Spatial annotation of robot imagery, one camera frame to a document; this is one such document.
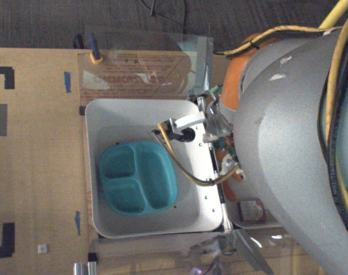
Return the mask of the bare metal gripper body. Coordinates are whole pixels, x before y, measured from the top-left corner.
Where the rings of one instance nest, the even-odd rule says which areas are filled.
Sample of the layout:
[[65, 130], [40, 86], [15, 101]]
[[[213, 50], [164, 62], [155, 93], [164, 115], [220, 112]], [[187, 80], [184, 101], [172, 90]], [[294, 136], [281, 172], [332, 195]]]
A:
[[218, 137], [233, 133], [234, 109], [228, 108], [220, 95], [212, 95], [212, 100], [205, 108], [206, 132]]

